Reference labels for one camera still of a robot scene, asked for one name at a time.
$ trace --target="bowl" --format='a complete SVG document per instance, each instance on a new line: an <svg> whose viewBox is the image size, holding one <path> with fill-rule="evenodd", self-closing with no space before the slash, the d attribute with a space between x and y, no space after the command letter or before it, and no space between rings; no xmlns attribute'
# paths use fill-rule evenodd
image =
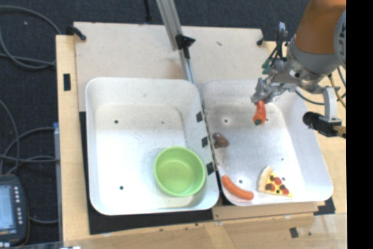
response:
<svg viewBox="0 0 373 249"><path fill-rule="evenodd" d="M205 183L206 169L201 158L183 146L162 150L154 161L158 186L168 195L186 197L196 194Z"/></svg>

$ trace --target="toy pizza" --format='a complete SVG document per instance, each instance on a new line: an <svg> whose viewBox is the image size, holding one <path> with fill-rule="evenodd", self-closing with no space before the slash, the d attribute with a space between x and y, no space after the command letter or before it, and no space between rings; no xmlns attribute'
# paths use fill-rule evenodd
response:
<svg viewBox="0 0 373 249"><path fill-rule="evenodd" d="M283 180L273 172L270 166L264 168L259 177L258 191L273 195L293 197L283 184Z"/></svg>

